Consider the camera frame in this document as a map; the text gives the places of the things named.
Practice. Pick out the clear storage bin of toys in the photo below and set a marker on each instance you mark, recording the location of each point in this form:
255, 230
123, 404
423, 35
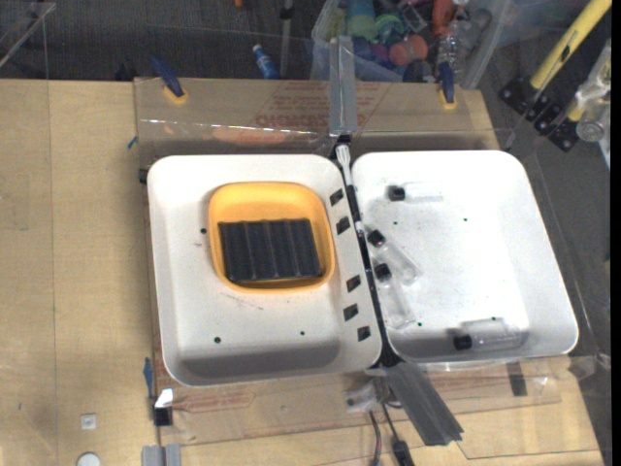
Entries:
388, 22

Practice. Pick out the brown cardboard board red print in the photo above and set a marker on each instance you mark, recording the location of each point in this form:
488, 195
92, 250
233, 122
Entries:
291, 109

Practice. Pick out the white plastic tray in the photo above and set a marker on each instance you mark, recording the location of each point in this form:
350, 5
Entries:
475, 270
252, 318

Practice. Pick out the clear plastic bottle black cap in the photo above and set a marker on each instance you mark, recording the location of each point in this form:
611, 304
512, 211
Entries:
397, 192
382, 271
376, 237
463, 342

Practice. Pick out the blue bottle white cap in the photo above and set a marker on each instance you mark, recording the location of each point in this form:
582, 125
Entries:
265, 62

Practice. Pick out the thin black and white rod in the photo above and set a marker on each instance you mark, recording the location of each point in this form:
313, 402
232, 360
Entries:
360, 231

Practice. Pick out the black ribbed rectangular block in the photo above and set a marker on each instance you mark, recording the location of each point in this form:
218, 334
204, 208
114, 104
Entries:
269, 250

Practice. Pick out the yellow bowl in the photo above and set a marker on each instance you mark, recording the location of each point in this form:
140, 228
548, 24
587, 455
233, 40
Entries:
264, 199

